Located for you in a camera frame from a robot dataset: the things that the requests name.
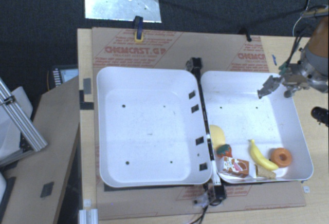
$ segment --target yellow banana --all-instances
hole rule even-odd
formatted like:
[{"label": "yellow banana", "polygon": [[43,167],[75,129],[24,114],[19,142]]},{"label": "yellow banana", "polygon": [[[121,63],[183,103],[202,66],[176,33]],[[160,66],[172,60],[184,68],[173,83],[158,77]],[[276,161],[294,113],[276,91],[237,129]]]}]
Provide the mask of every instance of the yellow banana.
[{"label": "yellow banana", "polygon": [[259,164],[270,171],[277,170],[279,168],[276,164],[269,161],[262,155],[261,151],[258,149],[258,147],[255,144],[255,140],[252,139],[250,143],[251,143],[250,155],[253,158],[253,160],[256,162],[256,164]]}]

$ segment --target donut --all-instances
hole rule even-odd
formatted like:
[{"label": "donut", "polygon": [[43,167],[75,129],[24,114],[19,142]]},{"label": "donut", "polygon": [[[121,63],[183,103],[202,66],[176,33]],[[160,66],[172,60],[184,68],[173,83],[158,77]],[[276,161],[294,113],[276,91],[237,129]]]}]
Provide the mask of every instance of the donut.
[{"label": "donut", "polygon": [[289,166],[292,160],[291,153],[285,148],[277,148],[271,154],[271,161],[278,167]]}]

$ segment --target white tray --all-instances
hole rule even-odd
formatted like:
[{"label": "white tray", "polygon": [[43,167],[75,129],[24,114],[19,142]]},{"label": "white tray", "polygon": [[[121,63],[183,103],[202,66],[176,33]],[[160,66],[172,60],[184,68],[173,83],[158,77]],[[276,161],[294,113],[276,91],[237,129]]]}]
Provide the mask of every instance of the white tray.
[{"label": "white tray", "polygon": [[262,154],[270,157],[274,148],[284,147],[291,152],[289,167],[278,169],[276,179],[252,177],[237,178],[220,174],[230,183],[306,180],[313,174],[313,164],[298,119],[293,98],[285,98],[284,86],[272,94],[258,98],[269,75],[275,73],[208,71],[202,76],[209,124],[221,127],[226,143],[232,147],[235,158],[248,160],[249,140],[254,139]]},{"label": "white tray", "polygon": [[[97,75],[97,92],[100,175],[106,184],[179,185],[209,180],[205,125],[191,73],[107,67]],[[196,144],[202,138],[203,143]]]}]

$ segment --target dark floor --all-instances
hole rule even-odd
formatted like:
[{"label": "dark floor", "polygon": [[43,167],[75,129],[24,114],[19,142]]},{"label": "dark floor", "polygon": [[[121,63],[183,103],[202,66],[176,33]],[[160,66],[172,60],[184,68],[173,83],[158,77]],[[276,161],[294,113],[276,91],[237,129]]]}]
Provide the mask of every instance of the dark floor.
[{"label": "dark floor", "polygon": [[[328,0],[310,0],[310,6],[322,4]],[[238,33],[245,27],[250,34],[290,36],[305,0],[159,0],[159,5],[162,23],[145,28]],[[93,26],[132,23],[87,20],[84,0],[0,0],[0,77],[10,89],[23,86],[36,102],[53,65],[77,63],[77,29]],[[72,182],[67,194],[75,199]]]}]

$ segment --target wooden table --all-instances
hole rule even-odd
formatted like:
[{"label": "wooden table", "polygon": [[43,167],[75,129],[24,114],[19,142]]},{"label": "wooden table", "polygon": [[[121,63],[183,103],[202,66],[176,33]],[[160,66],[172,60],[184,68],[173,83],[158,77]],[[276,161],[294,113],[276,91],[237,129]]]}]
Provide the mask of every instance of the wooden table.
[{"label": "wooden table", "polygon": [[[284,62],[291,50],[294,38],[262,36],[261,41],[266,54],[270,72],[278,72],[274,65],[272,55],[275,55],[278,64]],[[79,79],[83,89],[84,77],[92,77],[92,30],[78,30],[79,44]],[[292,62],[299,59],[300,54],[294,55]],[[93,101],[93,92],[85,95],[84,101]],[[328,108],[328,94],[321,94],[314,89],[298,91],[294,96],[296,109],[300,118],[302,129],[306,138],[308,149],[314,164],[314,174],[310,180],[303,183],[309,187],[310,192],[305,194],[306,205],[299,208],[252,210],[239,212],[222,212],[206,214],[203,223],[327,223],[329,219],[329,173],[328,173],[328,128],[310,116],[310,111],[315,106]],[[81,112],[81,155],[82,155],[82,188],[84,209],[96,208],[96,179],[95,179],[95,145],[94,124],[90,123],[94,114],[90,110]],[[117,219],[99,221],[100,224],[146,224],[146,223],[189,223],[197,215],[178,215],[165,217],[147,217],[133,219]]]}]

